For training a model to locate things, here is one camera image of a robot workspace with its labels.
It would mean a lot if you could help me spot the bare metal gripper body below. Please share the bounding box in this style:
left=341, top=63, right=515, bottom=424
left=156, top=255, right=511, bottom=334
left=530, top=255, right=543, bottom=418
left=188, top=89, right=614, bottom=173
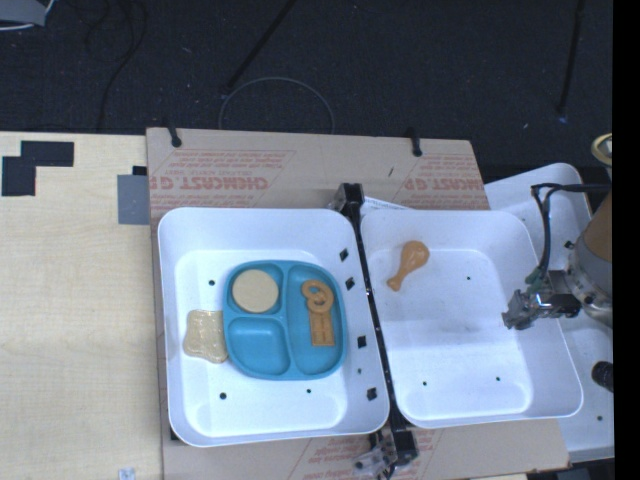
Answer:
left=545, top=269, right=614, bottom=328

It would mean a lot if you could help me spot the white plastic tray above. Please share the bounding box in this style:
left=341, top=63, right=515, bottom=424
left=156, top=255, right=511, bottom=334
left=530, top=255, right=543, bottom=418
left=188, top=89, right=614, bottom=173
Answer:
left=359, top=208, right=585, bottom=430
left=156, top=206, right=392, bottom=449

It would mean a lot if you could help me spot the orange chicken drumstick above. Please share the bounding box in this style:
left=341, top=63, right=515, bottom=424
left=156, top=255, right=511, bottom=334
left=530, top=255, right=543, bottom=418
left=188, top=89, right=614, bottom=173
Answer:
left=385, top=239, right=432, bottom=293

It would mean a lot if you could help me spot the thin black rod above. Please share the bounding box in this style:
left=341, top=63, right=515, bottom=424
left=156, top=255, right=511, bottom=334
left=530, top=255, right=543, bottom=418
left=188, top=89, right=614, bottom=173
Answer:
left=348, top=201, right=407, bottom=442

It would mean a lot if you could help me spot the brown cardboard board red print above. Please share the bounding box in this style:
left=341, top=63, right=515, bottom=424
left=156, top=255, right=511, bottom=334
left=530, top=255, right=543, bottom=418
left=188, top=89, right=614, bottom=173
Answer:
left=145, top=127, right=572, bottom=480

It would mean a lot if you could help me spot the blue divided plate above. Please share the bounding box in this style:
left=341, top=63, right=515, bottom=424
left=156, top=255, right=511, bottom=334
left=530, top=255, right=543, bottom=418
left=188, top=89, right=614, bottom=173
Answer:
left=221, top=259, right=349, bottom=382

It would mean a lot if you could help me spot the round beige biscuit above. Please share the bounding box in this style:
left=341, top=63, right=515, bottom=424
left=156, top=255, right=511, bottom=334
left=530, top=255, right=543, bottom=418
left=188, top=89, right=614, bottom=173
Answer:
left=230, top=268, right=281, bottom=315

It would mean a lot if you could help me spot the beige bread slice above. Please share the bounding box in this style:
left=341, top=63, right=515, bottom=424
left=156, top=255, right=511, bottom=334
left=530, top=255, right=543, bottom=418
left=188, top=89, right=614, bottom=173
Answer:
left=181, top=308, right=230, bottom=365

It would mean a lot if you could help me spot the black cylinder on white bracket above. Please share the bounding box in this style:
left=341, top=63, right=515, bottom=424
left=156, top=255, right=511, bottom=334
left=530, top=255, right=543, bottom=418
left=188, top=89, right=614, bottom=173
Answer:
left=591, top=361, right=614, bottom=395

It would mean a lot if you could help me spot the black block with thin wires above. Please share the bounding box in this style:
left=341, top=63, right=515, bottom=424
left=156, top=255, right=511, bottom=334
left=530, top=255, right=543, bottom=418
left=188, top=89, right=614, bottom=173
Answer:
left=388, top=426, right=420, bottom=468
left=334, top=182, right=365, bottom=215

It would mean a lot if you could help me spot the orange pretzel ring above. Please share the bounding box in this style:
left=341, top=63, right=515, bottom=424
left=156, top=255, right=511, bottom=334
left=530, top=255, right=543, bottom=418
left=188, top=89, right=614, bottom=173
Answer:
left=300, top=279, right=333, bottom=314

